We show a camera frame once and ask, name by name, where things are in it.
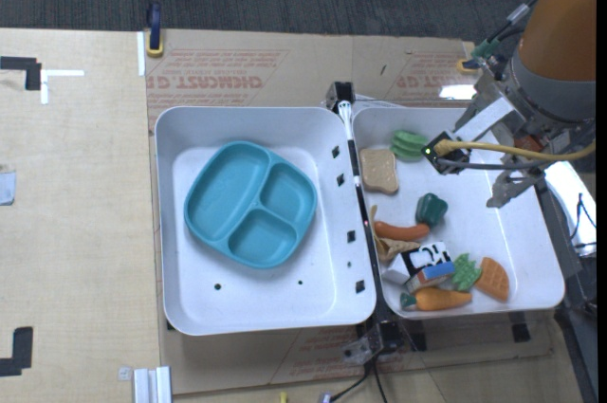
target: bread slice toy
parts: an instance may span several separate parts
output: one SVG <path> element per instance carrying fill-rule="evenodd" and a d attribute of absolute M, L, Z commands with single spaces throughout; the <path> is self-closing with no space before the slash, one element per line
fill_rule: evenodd
<path fill-rule="evenodd" d="M 394 194 L 398 191 L 395 155 L 388 149 L 362 149 L 359 152 L 362 184 L 368 191 Z"/>
<path fill-rule="evenodd" d="M 481 270 L 481 276 L 474 286 L 500 302 L 507 301 L 510 282 L 504 267 L 486 256 L 481 261 Z"/>

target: green toy vegetable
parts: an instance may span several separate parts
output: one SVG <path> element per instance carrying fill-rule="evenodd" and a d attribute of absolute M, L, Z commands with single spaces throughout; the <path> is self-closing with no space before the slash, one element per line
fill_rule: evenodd
<path fill-rule="evenodd" d="M 415 221 L 434 228 L 447 212 L 449 205 L 436 194 L 428 192 L 417 201 Z"/>

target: yellow cable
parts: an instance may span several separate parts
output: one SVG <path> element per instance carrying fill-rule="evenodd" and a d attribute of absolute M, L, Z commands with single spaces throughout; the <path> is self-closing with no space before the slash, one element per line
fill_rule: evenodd
<path fill-rule="evenodd" d="M 542 152 L 533 152 L 531 150 L 519 149 L 516 147 L 507 147 L 505 145 L 498 145 L 494 143 L 484 143 L 481 141 L 454 141 L 454 140 L 441 140 L 434 145 L 434 151 L 438 156 L 445 156 L 446 154 L 459 149 L 479 149 L 479 150 L 491 150 L 494 152 L 502 152 L 504 154 L 511 154 L 512 156 L 524 156 L 526 158 L 534 158 L 537 160 L 577 160 L 588 154 L 592 154 L 597 148 L 597 142 L 594 140 L 586 148 L 574 152 L 572 154 L 544 154 Z"/>

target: orange waffle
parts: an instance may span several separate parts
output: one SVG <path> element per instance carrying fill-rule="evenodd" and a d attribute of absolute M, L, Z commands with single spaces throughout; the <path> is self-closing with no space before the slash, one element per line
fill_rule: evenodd
<path fill-rule="evenodd" d="M 487 295 L 505 302 L 510 290 L 510 282 L 504 267 L 487 256 L 481 261 L 483 273 L 474 286 Z"/>

